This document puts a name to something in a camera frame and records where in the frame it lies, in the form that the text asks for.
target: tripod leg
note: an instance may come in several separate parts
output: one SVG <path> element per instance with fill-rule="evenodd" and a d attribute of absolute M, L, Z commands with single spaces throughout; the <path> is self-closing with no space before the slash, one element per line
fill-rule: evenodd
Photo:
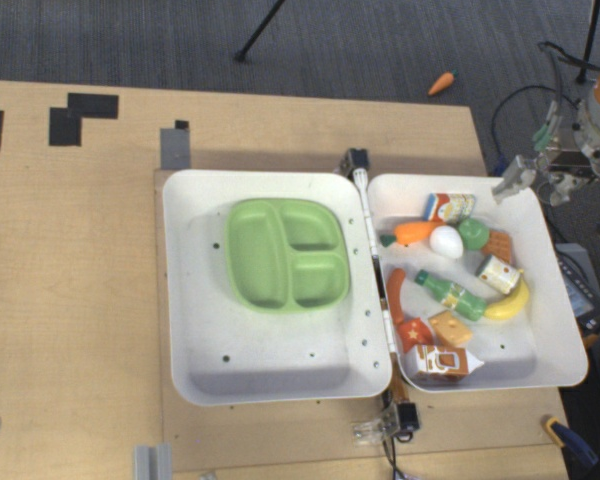
<path fill-rule="evenodd" d="M 596 35 L 596 28 L 598 26 L 598 17 L 600 16 L 600 0 L 594 0 L 593 10 L 591 11 L 591 22 L 589 23 L 589 35 L 587 36 L 587 44 L 584 48 L 584 61 L 589 62 L 591 56 L 591 49 L 593 48 L 593 38 Z M 583 84 L 587 81 L 587 70 L 586 68 L 580 69 L 580 73 L 576 77 L 576 82 Z"/>
<path fill-rule="evenodd" d="M 247 57 L 247 52 L 251 49 L 251 47 L 254 45 L 254 43 L 258 40 L 258 37 L 260 37 L 260 34 L 262 34 L 262 32 L 264 32 L 264 29 L 267 28 L 267 25 L 273 19 L 273 17 L 278 13 L 278 11 L 280 10 L 280 7 L 282 7 L 282 4 L 284 4 L 284 2 L 285 2 L 285 0 L 277 0 L 276 3 L 273 4 L 273 7 L 269 11 L 269 14 L 267 14 L 265 16 L 265 18 L 262 20 L 262 23 L 260 23 L 260 25 L 258 25 L 258 28 L 253 33 L 253 35 L 249 38 L 249 40 L 242 47 L 242 49 L 234 55 L 233 58 L 236 61 L 238 61 L 238 62 L 245 61 L 245 59 Z"/>

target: toy food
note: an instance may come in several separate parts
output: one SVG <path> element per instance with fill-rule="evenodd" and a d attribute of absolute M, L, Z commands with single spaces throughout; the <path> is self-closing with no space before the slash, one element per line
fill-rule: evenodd
<path fill-rule="evenodd" d="M 438 340 L 446 347 L 459 347 L 473 337 L 471 330 L 454 317 L 451 311 L 443 311 L 429 318 L 429 324 Z"/>
<path fill-rule="evenodd" d="M 496 258 L 500 258 L 505 263 L 511 264 L 511 249 L 511 237 L 502 231 L 494 231 L 492 229 L 489 232 L 489 241 L 482 248 L 482 254 L 485 256 L 493 254 Z"/>
<path fill-rule="evenodd" d="M 490 254 L 478 267 L 476 277 L 500 293 L 509 295 L 520 281 L 520 271 Z"/>
<path fill-rule="evenodd" d="M 508 320 L 517 315 L 529 301 L 529 287 L 521 275 L 518 285 L 501 301 L 490 304 L 484 312 L 485 318 L 491 320 Z"/>
<path fill-rule="evenodd" d="M 416 345 L 404 359 L 405 373 L 411 380 L 461 380 L 484 365 L 464 348 Z"/>
<path fill-rule="evenodd" d="M 404 312 L 402 311 L 402 305 L 400 304 L 400 289 L 402 283 L 406 279 L 407 274 L 401 268 L 396 268 L 389 276 L 389 282 L 387 283 L 387 301 L 389 303 L 389 311 L 391 312 L 391 320 L 393 325 L 398 327 L 404 322 Z"/>
<path fill-rule="evenodd" d="M 433 345 L 433 334 L 419 318 L 402 322 L 398 327 L 398 336 L 405 354 L 416 345 Z"/>
<path fill-rule="evenodd" d="M 457 260 L 464 253 L 462 238 L 451 226 L 441 226 L 431 233 L 429 237 L 431 250 L 446 258 Z"/>
<path fill-rule="evenodd" d="M 471 194 L 431 194 L 424 212 L 425 220 L 455 224 L 471 215 L 476 198 Z"/>
<path fill-rule="evenodd" d="M 477 219 L 465 219 L 458 225 L 465 249 L 478 251 L 489 241 L 489 228 Z"/>
<path fill-rule="evenodd" d="M 428 288 L 435 300 L 474 322 L 480 320 L 487 309 L 484 299 L 476 297 L 457 283 L 436 279 L 426 270 L 418 272 L 416 283 Z"/>
<path fill-rule="evenodd" d="M 382 235 L 380 242 L 385 247 L 389 247 L 394 242 L 398 242 L 400 245 L 414 244 L 427 238 L 434 229 L 443 224 L 444 222 L 406 222 L 396 226 L 393 235 Z"/>

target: white ball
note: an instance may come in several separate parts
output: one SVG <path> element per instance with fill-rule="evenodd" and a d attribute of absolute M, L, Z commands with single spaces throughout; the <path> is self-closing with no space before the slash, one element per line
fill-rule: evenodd
<path fill-rule="evenodd" d="M 429 237 L 429 246 L 433 252 L 452 260 L 461 258 L 464 253 L 462 237 L 451 226 L 440 226 L 434 229 Z"/>

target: red object with star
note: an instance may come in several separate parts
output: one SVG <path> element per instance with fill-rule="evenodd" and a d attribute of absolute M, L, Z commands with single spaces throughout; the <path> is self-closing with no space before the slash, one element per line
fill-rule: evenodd
<path fill-rule="evenodd" d="M 433 334 L 422 320 L 414 318 L 398 326 L 398 336 L 402 340 L 402 349 L 406 354 L 416 345 L 433 345 Z"/>

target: green ball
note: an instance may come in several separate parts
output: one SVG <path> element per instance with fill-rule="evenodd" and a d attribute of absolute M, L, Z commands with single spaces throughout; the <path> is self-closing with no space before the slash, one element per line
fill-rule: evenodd
<path fill-rule="evenodd" d="M 482 249 L 489 241 L 489 228 L 476 219 L 465 219 L 458 226 L 464 248 L 469 251 Z"/>

